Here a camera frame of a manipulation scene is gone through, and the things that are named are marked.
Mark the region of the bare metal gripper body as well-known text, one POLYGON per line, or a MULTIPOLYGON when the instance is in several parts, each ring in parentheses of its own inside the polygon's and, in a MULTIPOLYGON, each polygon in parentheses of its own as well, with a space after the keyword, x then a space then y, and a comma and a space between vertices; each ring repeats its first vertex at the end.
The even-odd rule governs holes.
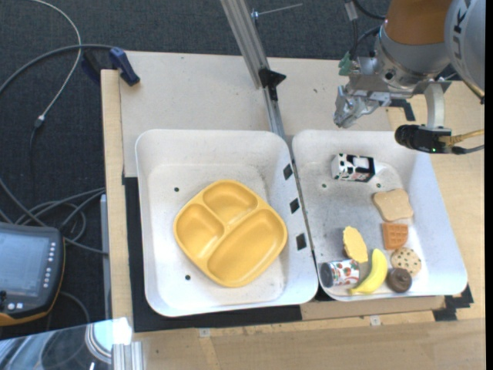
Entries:
POLYGON ((417 87, 417 80, 400 66, 375 57, 348 59, 344 75, 344 98, 350 107, 389 106, 393 99, 411 97, 417 87))

